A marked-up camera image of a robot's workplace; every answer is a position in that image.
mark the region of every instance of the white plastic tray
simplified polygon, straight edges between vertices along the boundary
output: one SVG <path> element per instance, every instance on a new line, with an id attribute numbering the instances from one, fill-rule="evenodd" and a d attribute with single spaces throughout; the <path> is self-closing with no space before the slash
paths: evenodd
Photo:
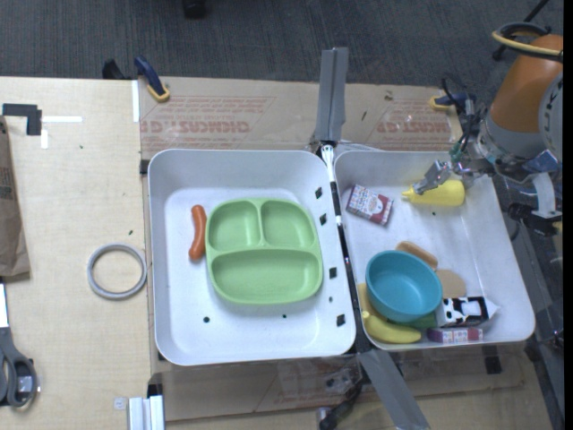
<path id="1" fill-rule="evenodd" d="M 468 296 L 487 297 L 500 307 L 490 321 L 480 325 L 483 344 L 525 340 L 535 328 L 535 314 L 491 179 L 477 179 L 460 207 L 412 204 L 401 198 L 433 161 L 447 158 L 435 152 L 348 151 L 335 160 L 355 280 L 365 281 L 366 265 L 376 253 L 394 249 L 400 241 L 414 242 L 438 258 L 439 268 L 458 273 Z M 380 226 L 346 212 L 354 184 L 394 199 L 388 224 Z M 371 341 L 386 350 L 444 347 L 425 336 L 404 345 Z"/>
<path id="2" fill-rule="evenodd" d="M 148 182 L 155 339 L 163 357 L 199 366 L 330 357 L 352 347 L 355 318 L 329 179 L 318 157 L 294 150 L 165 150 L 151 160 Z M 298 202 L 314 219 L 324 270 L 314 296 L 287 305 L 229 303 L 211 286 L 206 260 L 189 260 L 194 204 L 209 215 L 221 202 L 257 196 Z"/>

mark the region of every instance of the wooden table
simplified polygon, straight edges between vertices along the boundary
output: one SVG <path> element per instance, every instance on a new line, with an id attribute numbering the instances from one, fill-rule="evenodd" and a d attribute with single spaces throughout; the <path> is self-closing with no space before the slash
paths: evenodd
<path id="1" fill-rule="evenodd" d="M 145 397 L 150 379 L 147 292 L 124 301 L 98 297 L 86 265 L 111 242 L 145 249 L 133 82 L 4 77 L 0 85 L 3 103 L 36 104 L 43 116 L 81 116 L 80 123 L 45 124 L 47 148 L 26 135 L 24 118 L 6 118 L 32 269 L 29 279 L 7 280 L 6 292 L 14 342 L 33 358 L 41 392 L 25 412 L 0 408 L 0 427 L 127 428 L 126 401 Z M 97 273 L 104 285 L 125 289 L 138 267 L 112 253 Z M 533 365 L 522 348 L 515 352 L 519 386 L 437 396 L 415 391 L 432 428 L 550 428 Z M 393 427 L 380 403 L 358 406 L 355 416 Z M 316 417 L 311 409 L 167 428 L 314 429 Z"/>

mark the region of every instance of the brown paper bag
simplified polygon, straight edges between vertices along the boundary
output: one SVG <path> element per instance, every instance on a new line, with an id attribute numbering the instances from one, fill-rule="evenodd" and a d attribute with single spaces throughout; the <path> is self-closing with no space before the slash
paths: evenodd
<path id="1" fill-rule="evenodd" d="M 16 196 L 8 126 L 0 116 L 0 276 L 28 271 L 30 260 Z"/>

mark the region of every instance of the white cable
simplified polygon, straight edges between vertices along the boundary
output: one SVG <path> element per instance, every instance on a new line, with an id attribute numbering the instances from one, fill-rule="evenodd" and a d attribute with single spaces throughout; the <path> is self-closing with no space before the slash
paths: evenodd
<path id="1" fill-rule="evenodd" d="M 127 252 L 128 254 L 133 255 L 141 267 L 141 276 L 139 281 L 135 284 L 135 286 L 126 291 L 114 292 L 106 290 L 105 288 L 102 288 L 93 278 L 93 267 L 98 258 L 102 254 L 114 251 Z M 145 284 L 145 280 L 147 279 L 147 264 L 145 263 L 145 257 L 143 256 L 143 254 L 132 245 L 124 244 L 122 242 L 113 242 L 111 244 L 102 245 L 93 254 L 91 254 L 90 260 L 88 261 L 87 272 L 88 272 L 88 282 L 90 284 L 91 289 L 96 293 L 96 295 L 99 295 L 106 299 L 126 299 L 128 297 L 135 295 L 135 293 L 141 290 L 141 288 Z"/>

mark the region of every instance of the scissors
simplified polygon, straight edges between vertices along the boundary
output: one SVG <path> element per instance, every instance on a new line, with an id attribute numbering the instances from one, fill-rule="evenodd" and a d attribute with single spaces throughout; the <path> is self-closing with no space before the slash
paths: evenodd
<path id="1" fill-rule="evenodd" d="M 6 291 L 0 277 L 0 402 L 5 399 L 11 406 L 19 408 L 33 400 L 37 389 L 34 365 L 13 344 Z"/>

